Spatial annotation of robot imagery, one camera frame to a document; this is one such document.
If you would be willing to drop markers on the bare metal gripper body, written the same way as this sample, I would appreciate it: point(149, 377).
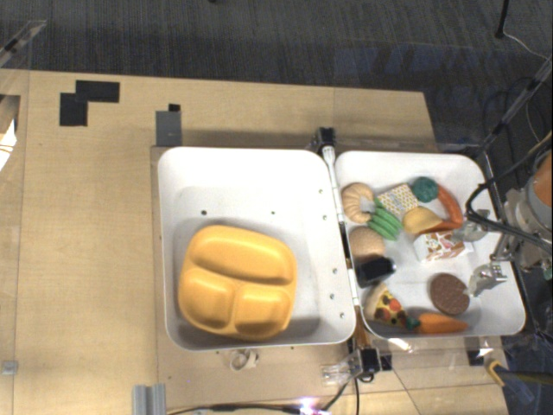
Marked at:
point(518, 227)

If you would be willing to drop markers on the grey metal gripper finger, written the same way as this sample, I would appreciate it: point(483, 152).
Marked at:
point(487, 276)
point(472, 232)

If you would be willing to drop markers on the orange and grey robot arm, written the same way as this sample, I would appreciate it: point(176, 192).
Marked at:
point(545, 180)

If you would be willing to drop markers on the orange sausage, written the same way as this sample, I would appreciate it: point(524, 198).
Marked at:
point(451, 203)

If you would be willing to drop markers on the white carton with orange print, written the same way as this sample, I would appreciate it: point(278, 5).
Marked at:
point(438, 247)

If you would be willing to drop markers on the brown round biscuit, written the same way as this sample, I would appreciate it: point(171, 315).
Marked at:
point(449, 294)

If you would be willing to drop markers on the yellow bread wedge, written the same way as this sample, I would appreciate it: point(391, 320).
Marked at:
point(421, 219)

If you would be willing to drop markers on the dark green broccoli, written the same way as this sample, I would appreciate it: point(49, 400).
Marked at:
point(424, 189)

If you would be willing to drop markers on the orange carrot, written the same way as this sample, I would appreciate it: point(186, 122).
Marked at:
point(440, 323)

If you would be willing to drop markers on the white plastic tray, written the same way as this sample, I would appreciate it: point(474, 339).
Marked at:
point(449, 167)
point(259, 180)

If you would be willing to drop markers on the yellow patterned carton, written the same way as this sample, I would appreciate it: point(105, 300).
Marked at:
point(397, 198)

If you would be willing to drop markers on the green pea pods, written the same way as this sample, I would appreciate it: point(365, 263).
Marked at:
point(384, 225)

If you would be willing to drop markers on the round beige bread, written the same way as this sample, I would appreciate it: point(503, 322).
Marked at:
point(366, 242)

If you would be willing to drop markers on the pizza slice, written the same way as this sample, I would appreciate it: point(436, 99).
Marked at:
point(384, 306)

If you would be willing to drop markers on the beige croissant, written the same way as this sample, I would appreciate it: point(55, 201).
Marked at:
point(352, 203)

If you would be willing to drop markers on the orange divided plate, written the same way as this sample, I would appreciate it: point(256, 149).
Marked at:
point(237, 281)

